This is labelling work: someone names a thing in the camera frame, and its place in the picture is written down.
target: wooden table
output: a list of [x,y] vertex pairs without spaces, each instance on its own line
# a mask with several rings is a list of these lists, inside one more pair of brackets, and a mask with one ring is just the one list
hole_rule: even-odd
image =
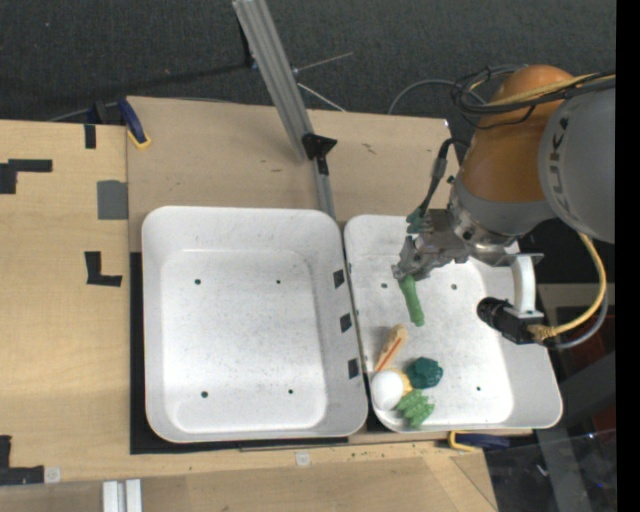
[[[146,151],[120,126],[96,126],[87,148],[81,124],[0,121],[0,163],[53,160],[53,172],[19,173],[16,194],[0,195],[0,434],[13,436],[11,466],[59,467],[64,482],[291,471],[301,448],[129,453],[129,254],[144,215],[163,204],[315,208],[310,164],[293,158],[275,109],[130,101],[153,140]],[[449,136],[442,120],[310,115],[319,134],[339,140],[328,159],[339,222],[419,204]],[[129,220],[98,218],[97,184],[108,180],[128,182]],[[123,276],[120,287],[87,284],[86,251],[101,252],[102,273]],[[460,454],[433,440],[443,436],[362,432],[348,445],[304,450],[312,467],[338,464],[336,475],[353,478],[346,465],[418,458],[453,510],[493,510],[481,453],[462,471]]]

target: table surface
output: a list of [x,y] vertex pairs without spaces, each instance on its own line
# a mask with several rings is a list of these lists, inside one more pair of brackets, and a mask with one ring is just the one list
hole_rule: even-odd
[[[300,448],[129,454],[129,253],[139,250],[144,215],[202,197],[220,206],[315,208],[309,163],[293,158],[272,107],[131,102],[150,130],[146,151],[120,126],[96,126],[96,148],[87,149],[81,124],[0,121],[0,162],[54,165],[52,173],[19,173],[17,193],[0,196],[0,434],[13,436],[11,466],[59,467],[64,481],[294,467]],[[442,120],[310,114],[319,134],[339,140],[329,165],[340,223],[360,213],[406,214],[419,204],[449,136]],[[180,116],[197,122],[181,136],[163,128]],[[207,138],[216,144],[202,147]],[[221,177],[194,198],[198,169]],[[98,218],[97,183],[106,180],[129,183],[129,221]],[[433,206],[444,206],[447,193],[442,187]],[[122,275],[121,286],[87,285],[85,251],[100,251],[102,273]],[[433,441],[442,437],[363,432],[347,445],[304,450],[312,465],[419,457],[460,510],[493,510],[484,459],[462,471],[460,454]]]

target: white ball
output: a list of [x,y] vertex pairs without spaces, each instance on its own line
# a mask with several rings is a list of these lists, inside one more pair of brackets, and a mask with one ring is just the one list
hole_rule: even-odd
[[390,411],[402,399],[404,383],[402,377],[393,370],[376,373],[371,381],[371,399],[381,411]]

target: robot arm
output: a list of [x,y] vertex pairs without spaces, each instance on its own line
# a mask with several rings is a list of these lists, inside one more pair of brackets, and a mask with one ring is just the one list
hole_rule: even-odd
[[447,208],[428,209],[444,174],[439,155],[432,187],[407,217],[408,236],[392,267],[416,325],[415,281],[473,257],[510,265],[518,290],[513,305],[481,301],[478,315],[508,339],[530,343],[530,325],[543,316],[532,307],[533,261],[541,255],[518,254],[518,239],[560,217],[580,233],[615,243],[615,79],[592,80],[596,86],[587,86],[587,78],[551,66],[511,70],[490,108],[478,107],[495,113],[477,125]]

